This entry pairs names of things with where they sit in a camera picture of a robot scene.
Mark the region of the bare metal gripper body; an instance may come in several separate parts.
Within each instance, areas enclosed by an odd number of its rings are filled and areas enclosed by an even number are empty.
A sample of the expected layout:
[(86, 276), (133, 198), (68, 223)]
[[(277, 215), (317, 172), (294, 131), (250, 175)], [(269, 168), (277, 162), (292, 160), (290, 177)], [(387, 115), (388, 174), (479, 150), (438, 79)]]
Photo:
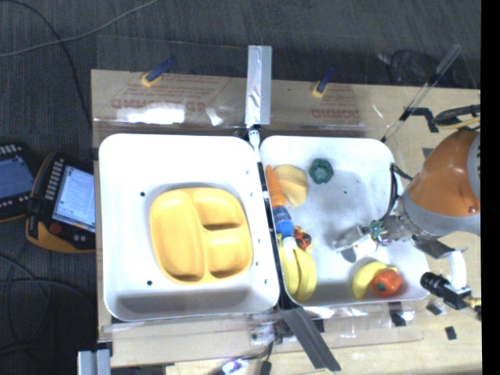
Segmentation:
[(374, 220), (370, 225), (370, 236), (379, 245), (390, 245), (396, 241), (409, 241), (413, 225), (405, 216), (390, 215)]

